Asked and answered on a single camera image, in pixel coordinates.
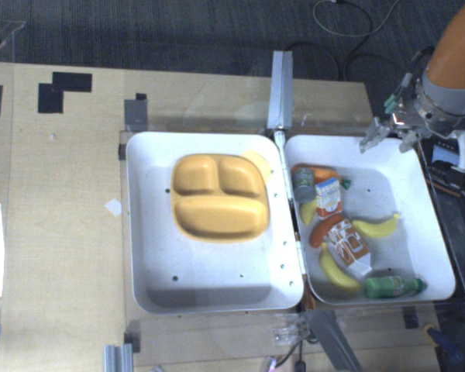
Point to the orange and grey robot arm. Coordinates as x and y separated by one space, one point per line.
455 41

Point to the green can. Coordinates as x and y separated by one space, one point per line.
303 180

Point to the orange carrot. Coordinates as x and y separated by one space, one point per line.
323 173

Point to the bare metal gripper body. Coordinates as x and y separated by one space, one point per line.
430 120

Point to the thin black and white rod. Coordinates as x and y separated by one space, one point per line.
284 169

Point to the white orange juice carton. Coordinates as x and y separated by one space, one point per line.
328 198

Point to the orange divided plate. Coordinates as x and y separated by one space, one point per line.
221 211

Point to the white plastic tray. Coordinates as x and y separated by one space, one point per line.
407 254
217 269

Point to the red sausage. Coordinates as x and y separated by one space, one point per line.
322 229

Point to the brown and white carton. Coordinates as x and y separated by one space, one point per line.
348 246

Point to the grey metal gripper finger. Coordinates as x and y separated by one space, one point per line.
373 135
409 140

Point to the green plastic bottle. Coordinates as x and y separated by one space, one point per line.
389 287

